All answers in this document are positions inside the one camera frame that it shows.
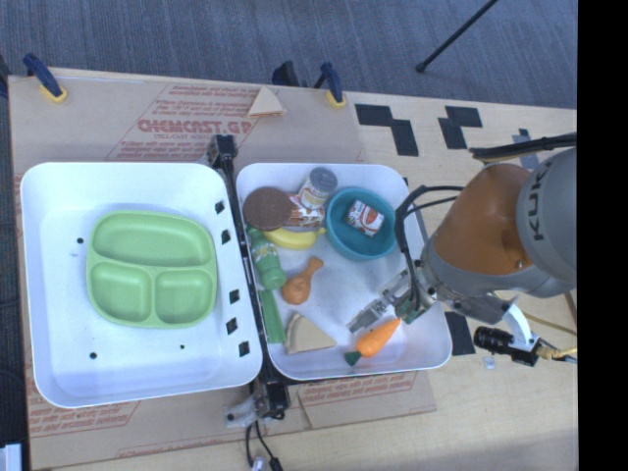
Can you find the brown cardboard board, red print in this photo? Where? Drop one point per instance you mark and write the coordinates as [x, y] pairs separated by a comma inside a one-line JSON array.
[[122, 116]]

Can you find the red and white carton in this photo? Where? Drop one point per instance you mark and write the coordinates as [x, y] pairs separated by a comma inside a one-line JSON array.
[[365, 218]]

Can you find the small can with grey lid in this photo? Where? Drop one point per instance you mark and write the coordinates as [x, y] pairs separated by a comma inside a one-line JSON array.
[[316, 189]]

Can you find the yellow banana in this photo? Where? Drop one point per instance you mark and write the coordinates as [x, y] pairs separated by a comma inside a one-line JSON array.
[[292, 239]]

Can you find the black cylinder on white bracket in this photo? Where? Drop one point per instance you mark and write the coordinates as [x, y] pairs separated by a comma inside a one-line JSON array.
[[505, 341]]

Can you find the green plastic bottle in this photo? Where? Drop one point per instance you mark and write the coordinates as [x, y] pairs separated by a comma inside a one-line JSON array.
[[267, 263]]

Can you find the tan sandwich triangle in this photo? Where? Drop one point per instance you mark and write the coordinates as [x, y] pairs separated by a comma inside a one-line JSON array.
[[309, 336], [266, 105]]

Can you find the thin black and white rod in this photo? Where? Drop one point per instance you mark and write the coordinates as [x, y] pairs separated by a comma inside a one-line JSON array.
[[251, 282]]

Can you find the orange carrot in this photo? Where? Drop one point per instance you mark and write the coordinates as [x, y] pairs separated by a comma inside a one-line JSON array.
[[378, 340]]

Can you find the orange chicken drumstick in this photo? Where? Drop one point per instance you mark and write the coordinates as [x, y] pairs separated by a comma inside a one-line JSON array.
[[298, 288]]

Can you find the orange and white packet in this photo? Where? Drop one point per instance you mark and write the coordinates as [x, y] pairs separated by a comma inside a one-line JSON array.
[[306, 216]]

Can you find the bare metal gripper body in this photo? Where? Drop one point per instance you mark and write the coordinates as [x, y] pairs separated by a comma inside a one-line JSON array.
[[400, 295]]

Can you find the white plastic tray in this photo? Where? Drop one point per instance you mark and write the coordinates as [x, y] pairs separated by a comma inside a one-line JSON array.
[[59, 263], [343, 292]]

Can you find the green celery stick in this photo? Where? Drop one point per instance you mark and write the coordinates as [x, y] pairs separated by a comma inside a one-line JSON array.
[[274, 317]]

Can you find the black tripod leg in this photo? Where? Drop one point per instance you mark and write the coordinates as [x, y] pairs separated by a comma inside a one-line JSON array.
[[471, 20]]

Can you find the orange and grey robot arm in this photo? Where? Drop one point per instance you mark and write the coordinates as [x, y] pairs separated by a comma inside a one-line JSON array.
[[490, 214]]

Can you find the teal bowl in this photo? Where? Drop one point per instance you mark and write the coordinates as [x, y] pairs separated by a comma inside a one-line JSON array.
[[355, 248]]

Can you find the brown round biscuit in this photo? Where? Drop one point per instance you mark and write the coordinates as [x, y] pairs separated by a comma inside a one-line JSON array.
[[267, 209]]

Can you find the green divided plate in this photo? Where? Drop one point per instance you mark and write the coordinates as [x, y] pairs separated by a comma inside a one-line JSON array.
[[152, 268]]

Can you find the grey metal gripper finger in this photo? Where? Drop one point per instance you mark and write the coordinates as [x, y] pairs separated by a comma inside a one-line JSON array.
[[381, 308], [359, 321]]

